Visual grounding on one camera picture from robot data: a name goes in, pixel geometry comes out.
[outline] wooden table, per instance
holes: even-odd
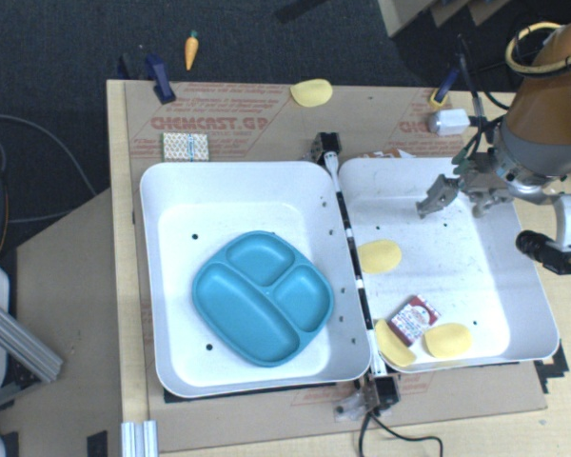
[[[149,419],[150,409],[147,391],[147,372],[143,345],[142,311],[138,281],[137,250],[131,184],[131,157],[128,138],[128,111],[126,86],[128,82],[108,82],[108,127],[111,163],[111,191],[114,222],[114,250],[118,304],[118,330],[120,347],[120,372],[123,420],[141,423]],[[367,93],[368,89],[348,91]],[[380,89],[372,89],[380,96]],[[410,93],[402,89],[402,94]],[[390,96],[397,96],[396,89],[389,89]],[[498,95],[511,100],[507,94]],[[451,92],[455,108],[472,112],[468,93]],[[486,115],[493,118],[500,111],[484,102]],[[403,111],[387,112],[402,116]],[[563,187],[571,192],[571,179]],[[553,235],[555,219],[552,209],[538,208],[517,202],[517,211],[525,229],[544,231]],[[474,418],[398,427],[410,436],[437,435],[444,443],[445,455],[563,455],[571,456],[571,276],[559,277],[545,269],[539,271],[542,284],[549,298],[557,325],[561,332],[562,346],[569,365],[564,378],[551,379],[546,395],[547,409],[528,413]],[[235,414],[225,418],[236,422]],[[343,432],[305,438],[231,446],[230,455],[355,455],[357,432]],[[371,429],[365,439],[366,455],[438,455],[433,442],[410,444],[394,440],[382,430]],[[188,451],[162,453],[162,455],[218,456],[224,448],[210,447]]]

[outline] orange carrot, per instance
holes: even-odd
[[[193,30],[184,44],[184,58],[187,63],[187,71],[190,71],[190,68],[192,68],[192,62],[194,61],[194,58],[197,55],[198,49],[199,49],[199,39],[197,39],[196,30]]]

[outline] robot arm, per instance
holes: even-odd
[[[538,30],[551,30],[541,52],[531,66],[518,63],[516,46]],[[501,120],[479,129],[453,160],[458,177],[440,176],[427,191],[427,198],[417,204],[417,212],[423,218],[445,208],[459,190],[474,203],[477,217],[513,198],[552,205],[558,221],[556,240],[525,231],[517,246],[546,268],[569,274],[571,195],[547,194],[544,188],[571,172],[571,24],[539,23],[520,31],[507,46],[505,60],[524,76],[511,107]],[[491,147],[477,152],[484,132]]]

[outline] blue plate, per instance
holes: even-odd
[[[252,231],[214,254],[197,272],[192,300],[209,326],[248,361],[284,364],[332,313],[332,288],[281,237]]]

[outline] black floor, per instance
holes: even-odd
[[[437,29],[423,13],[395,38],[377,0],[0,0],[0,114],[32,121],[71,151],[94,191],[109,185],[106,80],[128,53],[167,63],[173,81],[437,86],[457,36],[469,44],[487,89],[515,90],[502,65],[513,31],[540,20],[571,22],[571,0],[513,0],[476,27],[462,10]],[[184,40],[199,32],[192,72]],[[0,121],[10,191],[5,251],[91,196],[71,159],[45,132]]]

